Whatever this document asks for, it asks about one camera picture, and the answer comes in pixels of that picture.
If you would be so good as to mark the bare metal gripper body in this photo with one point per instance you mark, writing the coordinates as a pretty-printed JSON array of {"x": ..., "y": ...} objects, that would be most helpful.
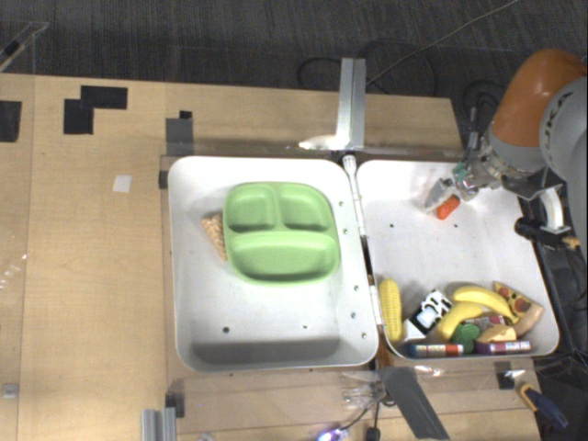
[{"x": 483, "y": 176}]

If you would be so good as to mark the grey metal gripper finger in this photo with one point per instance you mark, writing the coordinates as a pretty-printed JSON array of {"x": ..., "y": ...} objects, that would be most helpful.
[
  {"x": 467, "y": 194},
  {"x": 437, "y": 193}
]

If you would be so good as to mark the orange carrot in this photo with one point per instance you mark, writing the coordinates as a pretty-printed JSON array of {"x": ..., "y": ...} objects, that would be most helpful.
[{"x": 448, "y": 208}]

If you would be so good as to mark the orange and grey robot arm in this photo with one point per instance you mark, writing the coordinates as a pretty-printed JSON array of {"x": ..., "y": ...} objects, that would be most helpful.
[{"x": 528, "y": 104}]

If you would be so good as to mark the white plastic tray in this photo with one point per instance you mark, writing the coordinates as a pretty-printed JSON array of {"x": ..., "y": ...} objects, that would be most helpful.
[
  {"x": 441, "y": 255},
  {"x": 275, "y": 320}
]

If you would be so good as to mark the yellow banana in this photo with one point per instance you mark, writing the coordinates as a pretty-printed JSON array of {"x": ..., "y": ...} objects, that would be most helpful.
[
  {"x": 455, "y": 320},
  {"x": 482, "y": 296}
]

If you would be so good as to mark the black and white carton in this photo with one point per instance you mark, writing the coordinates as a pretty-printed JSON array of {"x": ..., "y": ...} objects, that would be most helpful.
[{"x": 429, "y": 313}]

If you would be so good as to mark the pizza slice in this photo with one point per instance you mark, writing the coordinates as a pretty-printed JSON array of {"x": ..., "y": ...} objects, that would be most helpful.
[{"x": 521, "y": 306}]

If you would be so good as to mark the yellow corn cob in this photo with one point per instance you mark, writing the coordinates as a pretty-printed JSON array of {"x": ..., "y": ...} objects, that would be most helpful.
[{"x": 390, "y": 310}]

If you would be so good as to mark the dark red packet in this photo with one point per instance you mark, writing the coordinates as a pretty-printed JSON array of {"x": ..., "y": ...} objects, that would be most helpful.
[{"x": 487, "y": 322}]

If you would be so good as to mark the green broccoli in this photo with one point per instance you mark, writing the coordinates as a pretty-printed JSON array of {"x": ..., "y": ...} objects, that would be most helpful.
[{"x": 465, "y": 335}]

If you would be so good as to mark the tan bread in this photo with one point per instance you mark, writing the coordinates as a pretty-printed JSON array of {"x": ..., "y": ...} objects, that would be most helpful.
[{"x": 496, "y": 334}]

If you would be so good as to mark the white red and blue bottle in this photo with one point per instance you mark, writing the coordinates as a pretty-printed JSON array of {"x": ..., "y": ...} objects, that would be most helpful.
[{"x": 434, "y": 350}]

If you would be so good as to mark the purple packet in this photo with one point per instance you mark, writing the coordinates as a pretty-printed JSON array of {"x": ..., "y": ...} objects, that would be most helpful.
[{"x": 503, "y": 347}]

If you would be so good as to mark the green divided plate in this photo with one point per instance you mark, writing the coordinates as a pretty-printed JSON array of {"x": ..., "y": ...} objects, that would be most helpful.
[{"x": 280, "y": 246}]

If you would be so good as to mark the tan waffle biscuit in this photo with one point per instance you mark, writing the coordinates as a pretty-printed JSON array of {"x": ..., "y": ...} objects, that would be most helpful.
[{"x": 214, "y": 232}]

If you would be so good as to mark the black cylinder on white bracket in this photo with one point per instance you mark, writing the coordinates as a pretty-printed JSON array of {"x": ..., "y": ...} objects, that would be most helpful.
[{"x": 537, "y": 230}]

